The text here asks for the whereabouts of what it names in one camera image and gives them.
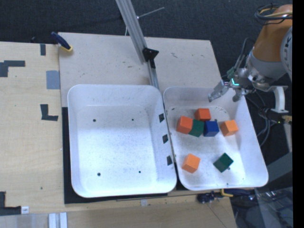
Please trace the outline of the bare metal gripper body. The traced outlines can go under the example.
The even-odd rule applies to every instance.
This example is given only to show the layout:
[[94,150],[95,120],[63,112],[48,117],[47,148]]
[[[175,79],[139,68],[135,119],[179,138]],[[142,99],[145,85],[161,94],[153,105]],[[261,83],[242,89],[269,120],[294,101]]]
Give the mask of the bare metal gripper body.
[[275,81],[275,79],[264,76],[254,68],[245,67],[238,68],[235,71],[229,81],[229,85],[232,88],[240,88],[247,91],[257,89],[267,92]]

